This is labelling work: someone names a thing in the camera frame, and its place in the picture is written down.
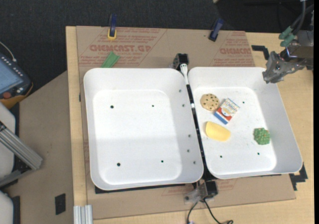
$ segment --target electrical wire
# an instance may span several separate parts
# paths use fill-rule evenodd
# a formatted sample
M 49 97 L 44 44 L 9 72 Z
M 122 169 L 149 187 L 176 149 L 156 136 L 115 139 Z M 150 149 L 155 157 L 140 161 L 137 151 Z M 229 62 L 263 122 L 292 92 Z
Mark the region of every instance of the electrical wire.
M 308 6 L 306 8 L 305 15 L 307 15 L 309 12 L 312 12 L 314 10 L 314 8 L 315 8 L 315 4 L 312 4 L 312 5 Z M 298 18 L 293 22 L 293 24 L 291 24 L 291 28 L 295 28 L 296 27 L 296 25 L 300 21 L 301 17 L 302 17 L 302 14 L 300 14 L 298 16 Z
M 194 207 L 198 204 L 198 202 L 204 202 L 204 203 L 206 204 L 208 210 L 209 210 L 210 215 L 214 218 L 214 220 L 215 220 L 218 224 L 222 224 L 222 223 L 220 223 L 220 222 L 215 218 L 214 214 L 212 213 L 212 211 L 211 211 L 211 209 L 210 209 L 210 207 L 209 207 L 209 205 L 208 205 L 208 203 L 207 203 L 207 201 L 206 201 L 206 198 L 203 198 L 203 200 L 197 201 L 197 202 L 191 207 L 191 209 L 189 210 L 188 215 L 187 215 L 187 224 L 190 224 L 190 221 L 189 221 L 190 213 L 191 213 L 191 211 L 194 209 Z M 234 223 L 233 220 L 230 220 L 230 221 L 227 222 L 227 224 L 233 224 L 233 223 Z
M 301 29 L 304 23 L 305 17 L 306 17 L 306 1 L 302 1 L 302 13 L 300 15 L 299 24 L 293 31 L 293 35 L 296 35 L 299 32 L 299 30 Z
M 13 53 L 10 51 L 10 49 L 8 47 L 6 47 L 6 45 L 4 43 L 2 43 L 1 41 L 0 41 L 0 44 L 10 53 L 10 55 L 12 57 L 12 61 L 16 62 L 16 59 L 15 59 Z
M 214 214 L 211 212 L 210 207 L 209 207 L 208 203 L 206 202 L 206 198 L 204 198 L 203 200 L 204 200 L 204 203 L 206 204 L 206 206 L 207 206 L 207 208 L 208 208 L 208 210 L 209 210 L 210 215 L 214 218 L 214 220 L 215 220 L 218 224 L 222 224 L 222 223 L 220 223 L 220 222 L 215 218 Z M 234 223 L 233 220 L 230 220 L 230 221 L 227 222 L 227 224 L 233 224 L 233 223 Z
M 300 15 L 300 19 L 298 20 L 299 23 L 298 23 L 296 28 L 291 27 L 291 28 L 294 28 L 293 35 L 296 35 L 299 32 L 299 30 L 301 29 L 301 27 L 304 23 L 305 17 L 306 17 L 306 0 L 303 0 L 302 1 L 302 13 Z

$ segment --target dark carpet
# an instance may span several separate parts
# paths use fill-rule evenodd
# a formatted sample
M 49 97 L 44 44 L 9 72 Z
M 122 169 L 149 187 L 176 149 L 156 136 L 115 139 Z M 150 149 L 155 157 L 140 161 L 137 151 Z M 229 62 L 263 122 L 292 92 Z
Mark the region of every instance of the dark carpet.
M 106 26 L 116 13 L 117 26 L 210 29 L 220 17 L 224 30 L 277 33 L 300 14 L 298 1 L 0 0 L 0 41 L 32 79 L 34 92 L 66 71 L 65 26 Z M 0 52 L 7 54 L 2 46 Z

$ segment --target black cable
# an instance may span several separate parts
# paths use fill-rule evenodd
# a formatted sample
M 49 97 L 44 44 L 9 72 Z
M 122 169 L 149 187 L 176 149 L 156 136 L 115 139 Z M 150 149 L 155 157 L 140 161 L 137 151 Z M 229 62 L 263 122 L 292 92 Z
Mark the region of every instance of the black cable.
M 302 6 L 303 6 L 302 13 L 300 15 L 301 18 L 299 20 L 298 26 L 293 31 L 293 35 L 296 35 L 299 32 L 299 30 L 301 29 L 301 27 L 304 23 L 305 17 L 306 17 L 306 1 L 302 1 Z
M 222 224 L 222 223 L 220 223 L 220 222 L 215 218 L 215 216 L 214 216 L 213 213 L 211 212 L 210 207 L 209 207 L 208 203 L 206 202 L 206 198 L 204 198 L 203 200 L 204 200 L 204 203 L 206 204 L 206 206 L 207 206 L 207 208 L 208 208 L 208 210 L 209 210 L 210 215 L 214 218 L 214 220 L 215 220 L 218 224 Z M 230 220 L 230 221 L 227 222 L 227 224 L 233 224 L 233 223 L 234 223 L 233 220 Z
M 308 14 L 309 12 L 313 11 L 315 8 L 315 4 L 312 4 L 310 6 L 307 7 L 306 11 L 305 11 L 305 15 Z M 298 18 L 293 22 L 293 24 L 291 24 L 291 28 L 295 28 L 297 23 L 300 21 L 302 14 L 300 14 L 298 16 Z
M 189 222 L 190 213 L 191 213 L 191 211 L 194 209 L 194 207 L 198 204 L 198 202 L 199 202 L 199 201 L 197 201 L 197 202 L 191 207 L 191 209 L 189 210 L 188 215 L 187 215 L 187 219 L 186 219 L 187 224 L 190 223 L 190 222 Z
M 301 27 L 304 23 L 304 20 L 305 20 L 305 16 L 306 16 L 306 0 L 303 0 L 302 1 L 302 13 L 300 15 L 298 26 L 293 31 L 293 35 L 296 35 L 299 32 L 299 30 L 301 29 Z
M 190 213 L 191 213 L 191 211 L 194 209 L 194 207 L 198 204 L 198 202 L 199 202 L 199 201 L 197 201 L 197 202 L 191 207 L 191 209 L 189 210 L 188 215 L 187 215 L 187 224 L 190 223 L 190 221 L 189 221 Z M 207 208 L 208 208 L 208 210 L 209 210 L 209 213 L 210 213 L 210 215 L 214 218 L 214 220 L 215 220 L 218 224 L 222 224 L 222 223 L 220 223 L 220 222 L 215 218 L 214 214 L 211 212 L 210 207 L 209 207 L 208 203 L 206 202 L 206 198 L 203 198 L 203 201 L 201 201 L 201 202 L 204 202 L 204 203 L 206 204 L 206 206 L 207 206 Z M 233 223 L 234 223 L 233 220 L 230 220 L 230 221 L 227 222 L 227 224 L 233 224 Z

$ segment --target white tray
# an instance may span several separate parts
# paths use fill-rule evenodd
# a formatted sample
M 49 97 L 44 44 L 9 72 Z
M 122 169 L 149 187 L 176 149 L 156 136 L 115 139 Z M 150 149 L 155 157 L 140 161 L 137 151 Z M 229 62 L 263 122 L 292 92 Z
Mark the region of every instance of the white tray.
M 13 202 L 6 194 L 0 191 L 0 223 L 13 223 Z
M 84 76 L 90 169 L 103 190 L 198 181 L 203 163 L 183 76 L 94 68 Z
M 238 178 L 298 172 L 302 158 L 277 84 L 266 84 L 257 67 L 196 67 L 189 71 L 206 164 L 216 178 Z M 240 109 L 224 125 L 200 104 L 203 94 L 212 93 L 222 102 L 230 98 Z M 212 121 L 231 131 L 230 138 L 217 141 L 206 136 Z M 255 128 L 270 133 L 270 143 L 254 140 Z
M 197 67 L 188 73 L 208 171 L 219 179 L 294 173 L 302 158 L 278 87 L 262 68 Z M 203 163 L 183 76 L 171 68 L 94 68 L 84 76 L 90 169 L 102 190 L 198 181 Z M 200 104 L 212 93 L 240 109 L 225 125 Z M 231 131 L 208 138 L 212 121 Z M 258 145 L 255 128 L 271 142 Z

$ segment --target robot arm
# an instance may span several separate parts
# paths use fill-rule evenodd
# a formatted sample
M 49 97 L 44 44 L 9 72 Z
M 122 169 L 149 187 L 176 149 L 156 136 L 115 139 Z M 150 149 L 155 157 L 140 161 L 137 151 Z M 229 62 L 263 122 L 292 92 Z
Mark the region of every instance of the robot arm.
M 287 74 L 295 73 L 306 67 L 314 69 L 314 31 L 300 30 L 281 53 L 270 53 L 263 72 L 266 83 L 277 83 Z

